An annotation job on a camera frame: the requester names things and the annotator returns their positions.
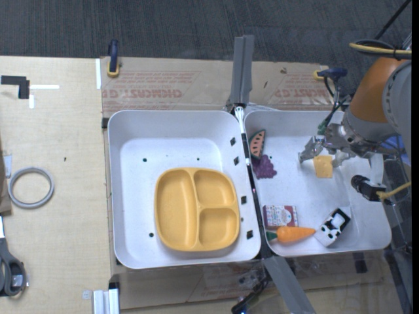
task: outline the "dark gray floor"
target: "dark gray floor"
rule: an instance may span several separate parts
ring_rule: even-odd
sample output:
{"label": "dark gray floor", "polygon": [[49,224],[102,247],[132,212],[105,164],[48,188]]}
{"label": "dark gray floor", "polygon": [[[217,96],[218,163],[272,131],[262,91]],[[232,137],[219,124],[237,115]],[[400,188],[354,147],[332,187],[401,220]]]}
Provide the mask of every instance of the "dark gray floor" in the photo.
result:
{"label": "dark gray floor", "polygon": [[[0,0],[0,55],[232,59],[234,38],[255,35],[254,60],[349,70],[355,90],[373,61],[348,43],[373,38],[405,0]],[[412,3],[381,38],[400,45]]]}

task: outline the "black scissors handle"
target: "black scissors handle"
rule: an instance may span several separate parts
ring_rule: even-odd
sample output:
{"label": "black scissors handle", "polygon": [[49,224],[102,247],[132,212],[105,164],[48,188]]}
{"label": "black scissors handle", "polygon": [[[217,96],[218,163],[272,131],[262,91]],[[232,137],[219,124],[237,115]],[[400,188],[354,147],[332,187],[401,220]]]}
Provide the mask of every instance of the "black scissors handle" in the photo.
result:
{"label": "black scissors handle", "polygon": [[[13,275],[22,276],[20,286],[13,285]],[[10,254],[5,238],[0,238],[0,292],[8,296],[15,296],[21,292],[26,285],[26,271],[21,261]]]}

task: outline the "toy carrot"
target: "toy carrot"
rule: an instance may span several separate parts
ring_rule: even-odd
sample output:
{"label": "toy carrot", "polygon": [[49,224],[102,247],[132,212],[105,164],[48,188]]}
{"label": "toy carrot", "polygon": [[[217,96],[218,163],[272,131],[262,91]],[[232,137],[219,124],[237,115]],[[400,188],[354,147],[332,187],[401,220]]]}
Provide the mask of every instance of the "toy carrot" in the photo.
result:
{"label": "toy carrot", "polygon": [[280,226],[276,233],[266,232],[268,240],[277,239],[282,243],[289,243],[304,239],[316,232],[313,228]]}

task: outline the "toy watermelon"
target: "toy watermelon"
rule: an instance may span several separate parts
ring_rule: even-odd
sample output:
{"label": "toy watermelon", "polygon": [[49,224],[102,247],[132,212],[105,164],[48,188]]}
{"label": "toy watermelon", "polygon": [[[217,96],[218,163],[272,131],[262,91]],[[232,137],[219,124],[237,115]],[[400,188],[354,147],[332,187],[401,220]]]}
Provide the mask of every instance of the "toy watermelon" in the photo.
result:
{"label": "toy watermelon", "polygon": [[265,130],[256,131],[249,140],[250,155],[257,160],[260,160],[263,153],[264,147],[264,135]]}

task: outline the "table surface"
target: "table surface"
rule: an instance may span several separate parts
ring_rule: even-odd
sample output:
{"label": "table surface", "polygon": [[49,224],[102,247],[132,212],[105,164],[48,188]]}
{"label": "table surface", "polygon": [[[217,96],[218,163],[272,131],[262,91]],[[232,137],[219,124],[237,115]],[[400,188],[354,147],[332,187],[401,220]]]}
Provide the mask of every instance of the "table surface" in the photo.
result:
{"label": "table surface", "polygon": [[[107,290],[111,277],[103,144],[102,99],[96,60],[0,57],[0,75],[25,76],[35,107],[18,99],[18,87],[0,85],[0,136],[3,154],[12,155],[12,172],[38,166],[54,179],[52,199],[38,209],[12,206],[4,215],[11,253],[25,265],[29,287],[16,299],[1,297],[1,313],[91,313],[90,291]],[[46,181],[27,175],[16,183],[21,200],[35,201]],[[380,280],[307,291],[318,313],[402,313],[386,264]],[[288,313],[281,298],[280,311]],[[230,313],[237,299],[124,310],[127,313]]]}

